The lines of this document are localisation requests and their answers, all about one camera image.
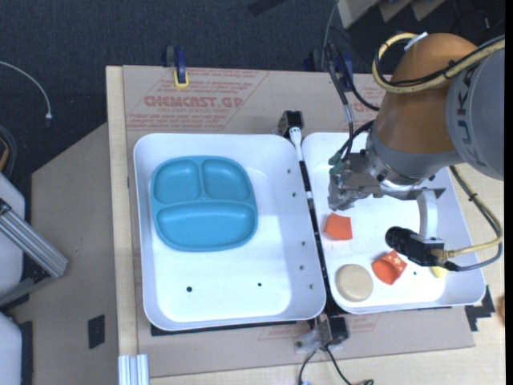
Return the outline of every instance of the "blue divided plate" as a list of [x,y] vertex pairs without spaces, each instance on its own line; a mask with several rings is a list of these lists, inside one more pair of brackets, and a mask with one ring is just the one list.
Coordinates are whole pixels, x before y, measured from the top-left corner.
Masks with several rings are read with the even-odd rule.
[[182,251],[236,248],[257,230],[248,174],[224,157],[186,156],[162,163],[151,178],[151,212],[160,238]]

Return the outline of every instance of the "black connector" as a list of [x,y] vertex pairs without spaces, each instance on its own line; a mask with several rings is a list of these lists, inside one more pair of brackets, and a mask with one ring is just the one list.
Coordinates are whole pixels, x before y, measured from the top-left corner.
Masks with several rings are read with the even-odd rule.
[[446,270],[449,270],[449,271],[460,271],[461,267],[451,261],[445,261],[443,264],[443,268],[445,268]]
[[340,315],[328,317],[329,329],[331,330],[332,341],[330,344],[338,344],[349,338],[349,331],[345,324],[345,318]]
[[385,235],[385,242],[398,253],[421,266],[437,266],[438,258],[431,253],[432,249],[443,249],[444,242],[439,239],[423,240],[411,229],[401,227],[390,228]]
[[284,138],[290,138],[289,129],[292,127],[303,128],[303,113],[301,111],[284,111],[278,122],[277,134]]

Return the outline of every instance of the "black cable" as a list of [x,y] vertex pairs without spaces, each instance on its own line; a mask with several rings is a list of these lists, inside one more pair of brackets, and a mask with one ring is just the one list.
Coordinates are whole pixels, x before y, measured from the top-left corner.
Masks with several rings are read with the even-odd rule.
[[[363,132],[369,131],[372,126],[374,125],[374,120],[367,121],[365,124],[363,124],[357,131],[354,132],[354,138],[356,138],[358,135],[362,134]],[[338,152],[340,152],[341,155],[344,155],[344,151],[347,149],[349,145],[349,140],[347,140],[344,145],[340,148]]]
[[[333,362],[333,365],[335,366],[335,369],[337,370],[337,373],[340,375],[340,377],[342,378],[342,380],[347,384],[347,385],[352,385],[351,382],[349,382],[347,380],[347,378],[344,376],[344,374],[342,374],[342,371],[340,369],[340,367],[338,366],[337,364],[337,360],[333,357],[333,354],[331,353],[331,351],[329,350],[329,342],[327,344],[325,344],[324,346],[322,346],[321,348],[317,348],[314,352],[312,352],[309,357],[303,362],[303,365],[301,365],[301,369],[299,371],[299,376],[297,378],[297,383],[298,385],[303,385],[303,371],[305,370],[305,367],[306,367],[306,364],[309,362],[309,360],[317,353],[317,351],[319,351],[319,349],[321,349],[322,351],[326,351],[329,355],[329,357],[331,358],[331,361]],[[365,381],[363,383],[363,385],[374,385],[374,380],[373,379],[369,379],[367,381]]]
[[9,157],[7,158],[6,167],[4,168],[4,176],[10,179],[12,176],[14,165],[16,163],[16,159],[18,157],[18,146],[16,145],[16,140],[13,135],[7,130],[7,128],[0,125],[0,137],[7,144],[9,148]]
[[[332,52],[329,48],[329,46],[325,47],[325,55],[326,55],[326,62],[328,63],[328,72],[329,76],[331,77],[331,80],[333,82],[333,85],[337,89],[338,96],[340,97],[342,104],[344,106],[344,109],[349,106],[349,101],[347,100],[347,97],[345,96],[344,89],[342,88],[342,85],[337,77],[337,72],[335,71],[335,64],[333,62],[333,56]],[[354,139],[354,124],[352,120],[348,120],[347,122],[349,127],[349,139],[347,143],[347,147],[345,150],[345,155],[342,157],[342,160],[345,161],[349,157],[349,154],[351,153],[351,148],[353,147],[353,139]]]
[[[410,86],[415,86],[417,84],[429,82],[430,80],[435,79],[435,78],[439,77],[440,75],[445,75],[448,71],[450,71],[451,69],[457,67],[460,63],[466,61],[472,55],[476,55],[480,51],[483,51],[483,50],[487,49],[492,44],[495,44],[497,41],[499,41],[500,39],[504,39],[504,38],[505,38],[504,35],[501,35],[501,36],[498,36],[496,38],[493,38],[492,40],[490,40],[490,41],[482,44],[478,48],[476,48],[474,51],[472,51],[468,55],[463,56],[458,61],[450,62],[447,65],[447,67],[444,67],[444,68],[442,68],[440,70],[437,70],[437,71],[435,71],[433,73],[430,73],[428,75],[424,75],[423,77],[419,77],[417,79],[408,79],[408,80],[400,80],[400,81],[388,81],[385,78],[385,76],[383,75],[382,70],[380,68],[379,49],[376,50],[376,53],[374,55],[374,63],[376,64],[376,71],[378,72],[378,77],[379,77],[379,79],[382,82],[387,83],[387,84],[389,84],[390,86],[393,86],[393,87],[410,87]],[[404,38],[404,39],[398,40],[397,42],[393,43],[392,46],[395,46],[396,44],[407,44],[409,41],[410,41],[409,38],[408,39]]]
[[462,26],[465,27],[465,25],[463,24],[463,19],[472,14],[477,14],[477,15],[483,17],[485,24],[487,24],[487,22],[489,24],[491,16],[486,11],[478,10],[478,9],[468,10],[462,14],[456,14],[456,19],[454,20],[452,27],[449,29],[449,33],[454,33],[456,31],[456,26],[458,24],[461,24]]
[[[324,38],[322,39],[322,47],[323,48],[328,43],[329,28],[331,27],[331,21],[333,20],[333,15],[335,14],[335,11],[337,10],[338,2],[340,2],[340,1],[341,0],[335,0],[335,3],[333,4],[333,7],[331,8],[331,12],[329,13],[328,24],[326,25],[326,30],[325,30],[325,33],[324,33]],[[325,62],[325,52],[322,51],[321,70],[324,70],[324,62]]]
[[[479,201],[477,199],[475,199],[475,194],[467,187],[467,184],[465,184],[465,181],[463,181],[463,178],[459,175],[458,170],[456,170],[456,168],[452,165],[449,167],[449,169],[450,169],[450,172],[452,172],[456,181],[458,182],[459,186],[462,188],[462,190],[465,192],[465,194],[468,195],[469,201],[474,203],[474,205],[479,210],[479,212],[485,217],[485,219],[487,220],[490,227],[495,231],[495,233],[497,235],[499,235],[500,234],[499,227],[494,222],[493,218],[490,216],[488,211],[486,211],[485,208],[479,203]],[[491,264],[492,262],[497,261],[501,257],[502,254],[503,254],[503,243],[500,242],[495,256],[487,259],[486,261],[482,261],[477,264],[467,265],[467,266],[460,266],[451,261],[446,261],[446,263],[444,264],[444,268],[447,268],[448,270],[451,270],[451,271],[458,271],[458,272],[459,271],[476,270],[478,268],[484,267],[486,265]]]
[[[329,344],[326,344],[326,346],[324,347],[324,349],[326,350],[326,352],[328,353],[329,357],[331,358],[331,360],[333,361],[333,365],[335,365],[335,369],[337,370],[338,374],[341,376],[341,378],[344,380],[345,383],[347,383],[347,385],[352,385],[348,380],[347,378],[344,376],[344,374],[342,374],[342,371],[340,370],[340,368],[338,367],[338,364],[337,364],[337,361],[335,360],[335,358],[333,357],[333,354],[331,353],[331,351],[329,350]],[[365,381],[363,383],[363,385],[374,385],[374,380],[373,379],[369,379],[367,381]]]
[[299,370],[299,376],[297,377],[297,385],[303,385],[303,371],[305,370],[305,367],[306,367],[306,364],[308,363],[308,361],[310,359],[312,359],[312,357],[317,353],[317,351],[319,351],[318,349],[316,349],[314,352],[312,352],[309,357],[307,359],[305,359],[305,361],[303,362],[303,365],[301,365],[301,369]]
[[338,61],[340,61],[341,67],[342,67],[342,74],[344,75],[345,79],[349,83],[349,88],[353,92],[354,96],[362,103],[364,106],[369,108],[370,110],[379,111],[379,107],[374,106],[373,104],[367,102],[358,92],[356,87],[354,86],[354,81],[351,79],[351,75],[349,73],[349,70],[347,68],[347,63],[345,62],[344,57],[340,54],[340,52],[337,49],[337,46],[334,42],[329,42],[329,49],[335,54]]

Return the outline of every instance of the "orange block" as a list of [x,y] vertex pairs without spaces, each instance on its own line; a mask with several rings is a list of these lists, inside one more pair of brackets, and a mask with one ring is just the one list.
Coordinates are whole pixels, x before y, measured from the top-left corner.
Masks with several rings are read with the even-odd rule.
[[401,277],[407,264],[398,256],[395,249],[373,262],[372,270],[381,281],[391,286]]
[[352,239],[351,218],[331,213],[324,225],[324,232],[335,240]]

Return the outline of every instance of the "wooden table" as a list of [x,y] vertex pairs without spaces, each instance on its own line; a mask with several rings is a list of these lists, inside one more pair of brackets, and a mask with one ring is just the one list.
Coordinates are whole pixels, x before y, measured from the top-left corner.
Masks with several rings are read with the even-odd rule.
[[[127,141],[124,109],[123,68],[107,68],[108,133],[111,160],[111,191],[113,207],[115,280],[120,355],[137,355],[138,338],[135,312],[134,274],[131,241],[130,199],[127,188]],[[503,222],[503,183],[487,178],[467,166],[464,175]],[[459,189],[460,201],[466,198]],[[463,213],[473,241],[487,241],[494,235],[487,223],[471,204],[463,204]],[[503,258],[484,270],[496,308],[504,296]],[[452,351],[436,351],[409,355],[391,355],[370,359],[341,361],[345,376],[357,383],[374,379],[377,384],[392,383],[505,383],[505,328],[500,314],[480,319],[479,331],[474,333],[475,347]],[[297,382],[297,364],[279,367],[223,371],[198,375],[179,375],[152,379],[151,383],[199,384],[245,383],[293,384]],[[308,365],[304,378],[315,383],[340,383],[330,362]]]

